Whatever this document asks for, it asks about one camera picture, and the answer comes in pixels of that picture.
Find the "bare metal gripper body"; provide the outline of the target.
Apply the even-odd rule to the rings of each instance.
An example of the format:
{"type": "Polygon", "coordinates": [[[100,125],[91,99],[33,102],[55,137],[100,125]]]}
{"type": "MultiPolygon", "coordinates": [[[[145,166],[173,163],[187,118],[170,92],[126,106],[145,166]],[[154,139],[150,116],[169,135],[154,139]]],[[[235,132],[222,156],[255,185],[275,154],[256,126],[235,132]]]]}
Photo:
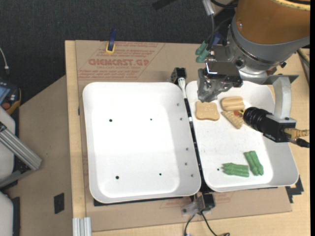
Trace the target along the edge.
{"type": "Polygon", "coordinates": [[[221,79],[239,87],[242,81],[259,85],[267,84],[268,76],[284,60],[270,60],[259,57],[237,45],[213,45],[207,47],[205,58],[207,67],[205,76],[209,79],[221,79]]]}

